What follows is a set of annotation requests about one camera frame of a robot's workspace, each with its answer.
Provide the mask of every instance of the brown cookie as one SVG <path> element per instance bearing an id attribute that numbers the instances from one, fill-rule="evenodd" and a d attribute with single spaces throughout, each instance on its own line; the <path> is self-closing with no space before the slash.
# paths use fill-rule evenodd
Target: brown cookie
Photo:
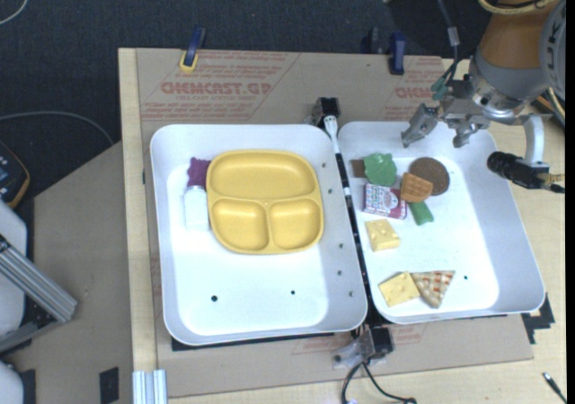
<path id="1" fill-rule="evenodd" d="M 435 158 L 426 156 L 414 160 L 409 172 L 433 184 L 431 195 L 441 195 L 449 187 L 449 173 L 443 163 Z"/>

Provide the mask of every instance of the yellow plate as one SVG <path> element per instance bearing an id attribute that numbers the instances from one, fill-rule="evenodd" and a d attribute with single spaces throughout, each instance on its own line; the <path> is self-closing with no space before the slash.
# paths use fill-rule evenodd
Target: yellow plate
<path id="1" fill-rule="evenodd" d="M 229 250 L 278 254 L 305 250 L 323 232 L 314 168 L 291 152 L 238 150 L 209 164 L 211 228 Z"/>

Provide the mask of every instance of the white tray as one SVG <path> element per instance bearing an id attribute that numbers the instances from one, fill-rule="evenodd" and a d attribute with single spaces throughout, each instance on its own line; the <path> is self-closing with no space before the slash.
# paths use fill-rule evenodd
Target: white tray
<path id="1" fill-rule="evenodd" d="M 247 255 L 184 225 L 190 158 L 238 149 L 286 150 L 313 166 L 324 228 L 308 250 Z M 355 329 L 367 314 L 361 271 L 329 137 L 309 125 L 170 125 L 150 145 L 164 321 L 193 346 Z"/>
<path id="2" fill-rule="evenodd" d="M 544 300 L 544 285 L 526 237 L 509 183 L 489 171 L 488 156 L 496 151 L 491 135 L 480 131 L 470 144 L 456 149 L 455 132 L 445 125 L 404 148 L 406 123 L 352 122 L 339 133 L 358 220 L 359 238 L 373 301 L 395 323 L 448 320 L 512 312 L 531 312 Z M 422 156 L 442 162 L 450 175 L 447 192 L 425 202 L 435 220 L 415 224 L 389 219 L 401 239 L 400 247 L 373 252 L 365 221 L 381 218 L 362 212 L 365 179 L 354 178 L 351 160 L 373 153 L 392 154 L 397 165 L 396 187 L 409 164 Z M 397 273 L 455 270 L 439 309 L 420 298 L 387 306 L 378 285 Z"/>

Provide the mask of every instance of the green object on floor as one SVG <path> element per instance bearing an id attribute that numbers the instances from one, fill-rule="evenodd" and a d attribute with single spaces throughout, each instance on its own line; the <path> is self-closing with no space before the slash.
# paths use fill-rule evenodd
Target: green object on floor
<path id="1" fill-rule="evenodd" d="M 395 184 L 397 166 L 391 154 L 371 154 L 363 159 L 366 177 L 374 185 L 391 187 Z"/>
<path id="2" fill-rule="evenodd" d="M 415 219 L 415 224 L 417 225 L 424 225 L 427 222 L 433 222 L 433 214 L 429 211 L 428 206 L 425 204 L 424 201 L 420 201 L 419 203 L 408 203 L 411 214 Z"/>

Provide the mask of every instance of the blue clamp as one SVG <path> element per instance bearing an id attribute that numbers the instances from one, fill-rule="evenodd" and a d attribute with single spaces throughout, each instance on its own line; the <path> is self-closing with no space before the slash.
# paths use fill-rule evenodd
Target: blue clamp
<path id="1" fill-rule="evenodd" d="M 190 45 L 188 46 L 188 51 L 184 51 L 180 59 L 180 69 L 190 74 L 196 68 L 198 63 L 198 50 L 202 47 L 204 43 L 204 38 L 206 37 L 206 29 L 200 26 L 194 26 L 194 32 L 191 34 Z"/>
<path id="2" fill-rule="evenodd" d="M 389 37 L 389 52 L 388 59 L 389 72 L 392 75 L 403 75 L 403 55 L 405 54 L 405 36 L 399 32 L 394 32 Z"/>

